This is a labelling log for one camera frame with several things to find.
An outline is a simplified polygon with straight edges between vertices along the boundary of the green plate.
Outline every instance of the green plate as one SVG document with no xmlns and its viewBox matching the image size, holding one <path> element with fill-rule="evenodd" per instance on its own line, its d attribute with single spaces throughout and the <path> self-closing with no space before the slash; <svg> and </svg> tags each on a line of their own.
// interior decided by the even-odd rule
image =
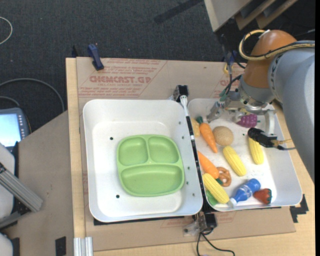
<svg viewBox="0 0 320 256">
<path fill-rule="evenodd" d="M 121 140 L 116 152 L 120 182 L 138 197 L 155 197 L 181 189 L 185 173 L 176 143 L 163 135 L 135 135 Z"/>
</svg>

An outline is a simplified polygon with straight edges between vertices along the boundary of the purple grapes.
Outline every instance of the purple grapes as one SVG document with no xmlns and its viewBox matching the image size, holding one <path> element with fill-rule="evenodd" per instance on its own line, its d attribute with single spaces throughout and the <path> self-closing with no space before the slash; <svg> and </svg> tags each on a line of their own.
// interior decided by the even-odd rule
<svg viewBox="0 0 320 256">
<path fill-rule="evenodd" d="M 258 116 L 256 114 L 246 114 L 241 116 L 240 121 L 236 122 L 238 125 L 246 128 L 252 128 L 257 125 Z"/>
</svg>

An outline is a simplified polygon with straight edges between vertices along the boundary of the black carpet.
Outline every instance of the black carpet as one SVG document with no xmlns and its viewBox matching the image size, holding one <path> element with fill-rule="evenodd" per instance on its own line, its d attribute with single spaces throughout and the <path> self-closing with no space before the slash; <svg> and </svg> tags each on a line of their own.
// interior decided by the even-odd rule
<svg viewBox="0 0 320 256">
<path fill-rule="evenodd" d="M 282 29 L 297 40 L 314 40 L 315 0 L 300 0 L 264 29 Z M 101 57 L 219 62 L 220 37 L 237 50 L 242 37 L 258 29 L 255 21 L 239 31 L 230 19 L 213 32 L 203 0 L 0 0 L 0 17 L 13 26 L 0 44 L 0 96 L 13 98 L 35 131 L 67 108 L 65 59 L 88 56 L 97 44 Z M 0 42 L 10 33 L 0 19 Z M 16 105 L 0 98 L 0 109 Z"/>
</svg>

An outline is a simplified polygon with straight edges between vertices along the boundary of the yellow corn cob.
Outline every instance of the yellow corn cob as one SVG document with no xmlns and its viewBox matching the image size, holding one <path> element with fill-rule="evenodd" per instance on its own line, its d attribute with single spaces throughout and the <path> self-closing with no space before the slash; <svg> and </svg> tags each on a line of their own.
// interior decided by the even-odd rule
<svg viewBox="0 0 320 256">
<path fill-rule="evenodd" d="M 262 147 L 259 142 L 253 140 L 248 137 L 249 140 L 249 148 L 253 158 L 253 161 L 256 165 L 261 165 L 264 162 L 264 153 L 262 152 Z"/>
<path fill-rule="evenodd" d="M 244 163 L 233 147 L 229 145 L 225 146 L 223 148 L 223 155 L 238 176 L 243 176 L 247 173 Z"/>
<path fill-rule="evenodd" d="M 224 188 L 209 173 L 202 175 L 204 187 L 221 204 L 229 202 L 230 198 Z"/>
<path fill-rule="evenodd" d="M 191 126 L 193 130 L 193 135 L 195 137 L 199 137 L 200 136 L 199 123 L 192 117 L 191 117 Z"/>
</svg>

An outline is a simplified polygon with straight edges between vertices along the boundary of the blue bottle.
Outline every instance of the blue bottle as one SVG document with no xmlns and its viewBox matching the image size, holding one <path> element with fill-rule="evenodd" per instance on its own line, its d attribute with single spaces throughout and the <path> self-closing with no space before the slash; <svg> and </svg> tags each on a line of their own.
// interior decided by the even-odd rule
<svg viewBox="0 0 320 256">
<path fill-rule="evenodd" d="M 236 191 L 234 197 L 230 198 L 229 204 L 232 207 L 235 207 L 238 202 L 245 201 L 249 197 L 253 195 L 254 192 L 260 189 L 261 185 L 260 182 L 255 179 L 249 179 L 249 181 L 243 185 L 241 185 L 238 190 Z"/>
</svg>

